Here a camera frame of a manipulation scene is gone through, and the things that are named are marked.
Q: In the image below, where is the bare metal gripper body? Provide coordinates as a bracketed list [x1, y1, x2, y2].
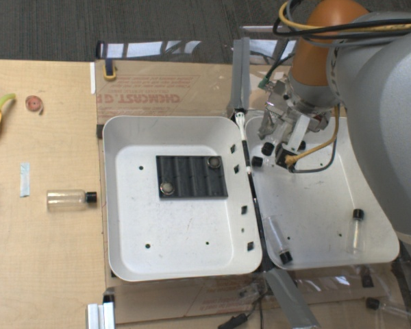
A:
[265, 79, 332, 133]

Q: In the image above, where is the thin black and white rod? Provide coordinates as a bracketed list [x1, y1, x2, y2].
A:
[235, 111, 272, 271]

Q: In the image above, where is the white plastic tray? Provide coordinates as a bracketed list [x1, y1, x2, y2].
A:
[245, 114, 401, 271]
[101, 115, 264, 283]

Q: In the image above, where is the black grooved rack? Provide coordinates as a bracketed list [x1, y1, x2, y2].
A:
[155, 154, 229, 200]

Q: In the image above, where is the brown cardboard board red print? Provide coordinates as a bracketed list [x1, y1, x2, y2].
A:
[95, 59, 409, 325]

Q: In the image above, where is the wide clear bottle black cap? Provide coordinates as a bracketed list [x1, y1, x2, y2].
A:
[47, 188, 98, 213]

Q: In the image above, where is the pink round disc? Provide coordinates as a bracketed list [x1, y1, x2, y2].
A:
[25, 95, 45, 115]

